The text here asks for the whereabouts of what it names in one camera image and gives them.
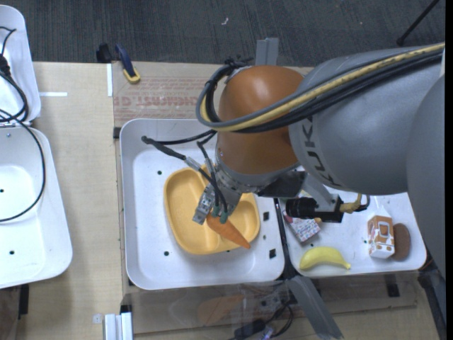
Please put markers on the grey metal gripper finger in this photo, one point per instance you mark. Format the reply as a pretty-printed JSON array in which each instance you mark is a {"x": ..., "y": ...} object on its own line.
[
  {"x": 233, "y": 204},
  {"x": 203, "y": 207}
]

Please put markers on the white plastic tray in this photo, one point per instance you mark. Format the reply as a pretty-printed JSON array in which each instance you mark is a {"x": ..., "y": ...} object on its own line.
[
  {"x": 347, "y": 246},
  {"x": 152, "y": 232}
]

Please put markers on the yellow divided plate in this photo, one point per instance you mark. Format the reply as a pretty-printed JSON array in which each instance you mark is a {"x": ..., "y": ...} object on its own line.
[{"x": 184, "y": 204}]

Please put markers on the brown biscuit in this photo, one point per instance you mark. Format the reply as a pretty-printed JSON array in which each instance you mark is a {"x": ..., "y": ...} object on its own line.
[{"x": 402, "y": 241}]

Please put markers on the black cylinder on white bracket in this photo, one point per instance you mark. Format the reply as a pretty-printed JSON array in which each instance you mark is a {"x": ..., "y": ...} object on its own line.
[{"x": 301, "y": 207}]

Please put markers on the orange carrot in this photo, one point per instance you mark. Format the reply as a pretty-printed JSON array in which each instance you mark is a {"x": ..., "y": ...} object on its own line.
[{"x": 230, "y": 231}]

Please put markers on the yellow banana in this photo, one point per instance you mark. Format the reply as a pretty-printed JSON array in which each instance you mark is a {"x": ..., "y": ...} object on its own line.
[{"x": 323, "y": 257}]

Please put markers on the orange and white carton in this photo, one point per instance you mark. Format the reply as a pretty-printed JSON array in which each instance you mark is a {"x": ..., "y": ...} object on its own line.
[{"x": 380, "y": 236}]

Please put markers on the white packet with coloured print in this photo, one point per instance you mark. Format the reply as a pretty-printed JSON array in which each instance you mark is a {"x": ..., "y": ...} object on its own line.
[{"x": 304, "y": 230}]

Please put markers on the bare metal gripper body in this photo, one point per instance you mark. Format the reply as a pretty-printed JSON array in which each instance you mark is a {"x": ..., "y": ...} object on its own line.
[{"x": 231, "y": 186}]

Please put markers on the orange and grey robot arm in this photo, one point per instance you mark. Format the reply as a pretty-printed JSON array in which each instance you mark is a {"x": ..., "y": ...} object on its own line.
[{"x": 357, "y": 129}]

